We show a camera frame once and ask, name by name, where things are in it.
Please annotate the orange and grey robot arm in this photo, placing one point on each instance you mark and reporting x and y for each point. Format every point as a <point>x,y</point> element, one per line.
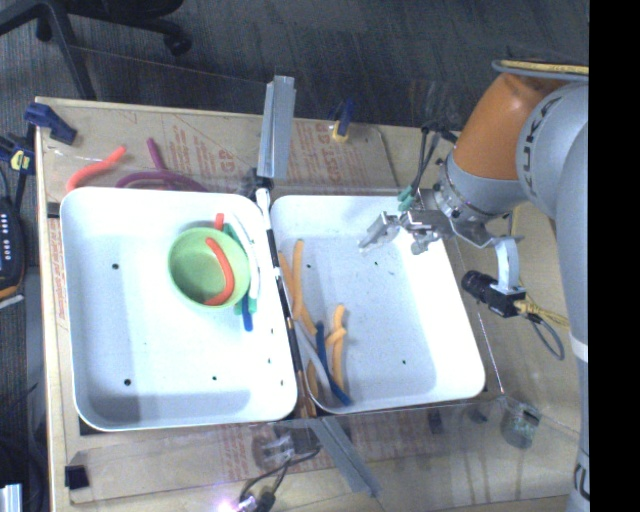
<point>550,165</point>

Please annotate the black office chair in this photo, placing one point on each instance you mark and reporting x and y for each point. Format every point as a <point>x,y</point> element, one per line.
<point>160,27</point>

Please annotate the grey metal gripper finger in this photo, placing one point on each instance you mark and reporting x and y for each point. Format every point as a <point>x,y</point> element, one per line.
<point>424,239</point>
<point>382,227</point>

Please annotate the thin black and white rod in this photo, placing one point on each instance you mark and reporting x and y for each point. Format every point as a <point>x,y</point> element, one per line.
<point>271,245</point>

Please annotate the brown cardboard board red print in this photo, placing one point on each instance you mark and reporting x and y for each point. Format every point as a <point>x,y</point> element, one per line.
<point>225,145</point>

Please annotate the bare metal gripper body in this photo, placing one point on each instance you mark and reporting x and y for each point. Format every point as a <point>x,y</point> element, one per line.
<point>434,220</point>

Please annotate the white plastic tray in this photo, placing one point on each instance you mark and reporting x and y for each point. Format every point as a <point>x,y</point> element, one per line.
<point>410,320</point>
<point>150,350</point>

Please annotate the black cylinder on white bracket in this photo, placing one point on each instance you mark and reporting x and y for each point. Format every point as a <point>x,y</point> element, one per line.
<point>492,292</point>

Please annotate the green bowl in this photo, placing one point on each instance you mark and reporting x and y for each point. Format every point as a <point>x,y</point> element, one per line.
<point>192,270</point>

